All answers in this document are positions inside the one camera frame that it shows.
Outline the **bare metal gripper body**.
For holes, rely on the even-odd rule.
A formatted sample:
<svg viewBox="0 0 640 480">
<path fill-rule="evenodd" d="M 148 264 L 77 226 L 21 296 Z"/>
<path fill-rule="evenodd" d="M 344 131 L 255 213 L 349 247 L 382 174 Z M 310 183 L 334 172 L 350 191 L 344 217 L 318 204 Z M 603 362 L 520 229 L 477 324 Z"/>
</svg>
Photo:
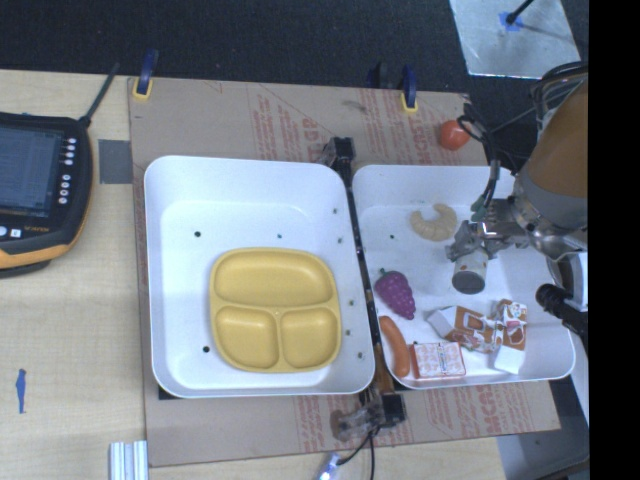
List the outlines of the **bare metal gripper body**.
<svg viewBox="0 0 640 480">
<path fill-rule="evenodd" d="M 478 246 L 483 238 L 499 241 L 499 251 L 514 246 L 530 247 L 550 260 L 588 251 L 583 229 L 567 230 L 553 224 L 534 207 L 517 199 L 494 199 L 483 218 L 475 222 Z"/>
</svg>

